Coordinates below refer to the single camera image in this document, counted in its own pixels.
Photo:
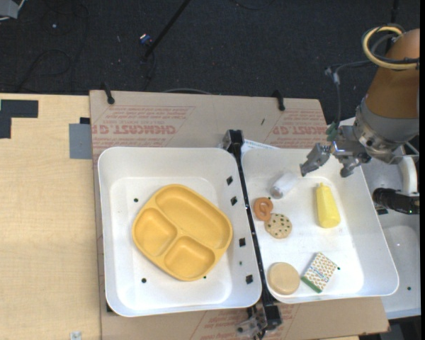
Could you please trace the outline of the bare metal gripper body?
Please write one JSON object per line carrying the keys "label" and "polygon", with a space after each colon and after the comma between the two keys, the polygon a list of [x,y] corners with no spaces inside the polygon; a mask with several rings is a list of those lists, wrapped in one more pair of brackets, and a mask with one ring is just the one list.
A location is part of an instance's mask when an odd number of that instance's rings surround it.
{"label": "bare metal gripper body", "polygon": [[367,164],[372,159],[398,164],[404,156],[401,142],[387,140],[366,125],[342,125],[330,140],[331,153],[348,166]]}

